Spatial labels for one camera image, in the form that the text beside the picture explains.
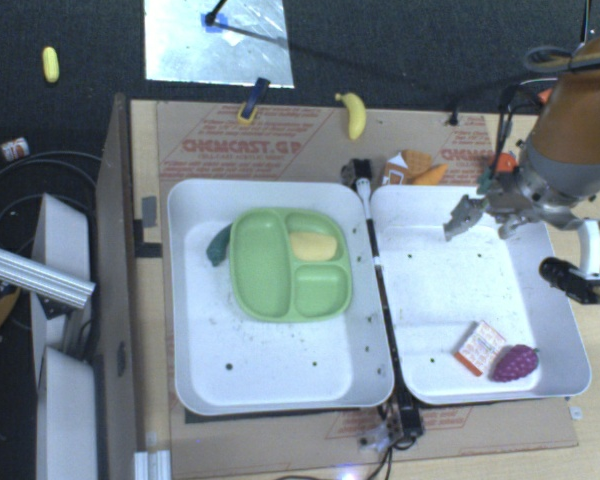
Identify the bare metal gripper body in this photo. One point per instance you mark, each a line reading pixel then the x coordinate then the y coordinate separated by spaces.
pixel 520 207

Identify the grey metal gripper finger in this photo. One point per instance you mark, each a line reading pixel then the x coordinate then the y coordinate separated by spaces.
pixel 514 225
pixel 462 218

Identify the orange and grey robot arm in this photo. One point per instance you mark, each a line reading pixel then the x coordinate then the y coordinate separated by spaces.
pixel 572 123

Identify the orange carrot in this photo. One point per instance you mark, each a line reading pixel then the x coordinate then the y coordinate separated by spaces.
pixel 432 174

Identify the orange waffle biscuit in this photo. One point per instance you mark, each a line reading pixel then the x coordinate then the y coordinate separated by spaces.
pixel 417 162

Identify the white plastic tray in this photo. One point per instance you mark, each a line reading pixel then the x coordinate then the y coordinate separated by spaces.
pixel 445 288
pixel 280 358

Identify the orange and white carton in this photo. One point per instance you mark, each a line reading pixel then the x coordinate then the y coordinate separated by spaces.
pixel 394 173

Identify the thin black and white rod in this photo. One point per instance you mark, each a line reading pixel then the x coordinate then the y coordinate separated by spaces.
pixel 384 298

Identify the orange and white packet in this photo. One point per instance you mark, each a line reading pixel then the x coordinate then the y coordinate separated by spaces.
pixel 480 348

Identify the purple grapes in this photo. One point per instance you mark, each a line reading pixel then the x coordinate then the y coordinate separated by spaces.
pixel 516 364

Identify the yellow banana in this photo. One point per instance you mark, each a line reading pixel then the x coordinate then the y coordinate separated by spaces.
pixel 356 115

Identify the yellow toy bread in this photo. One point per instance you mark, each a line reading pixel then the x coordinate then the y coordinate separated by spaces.
pixel 312 246

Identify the brown cardboard board red print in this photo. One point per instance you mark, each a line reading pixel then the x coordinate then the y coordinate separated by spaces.
pixel 300 138

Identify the green divided plate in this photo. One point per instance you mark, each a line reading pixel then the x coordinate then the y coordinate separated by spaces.
pixel 260 268

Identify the dark green toy vegetable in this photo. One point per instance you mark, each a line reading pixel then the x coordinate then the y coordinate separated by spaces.
pixel 217 250

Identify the yellow oblong toy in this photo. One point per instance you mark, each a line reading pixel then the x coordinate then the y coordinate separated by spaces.
pixel 50 64

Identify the small brown and white can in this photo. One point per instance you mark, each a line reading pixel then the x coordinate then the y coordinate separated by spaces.
pixel 15 148

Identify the black cylinder on white bracket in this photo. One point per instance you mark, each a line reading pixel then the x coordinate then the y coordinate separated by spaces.
pixel 572 278

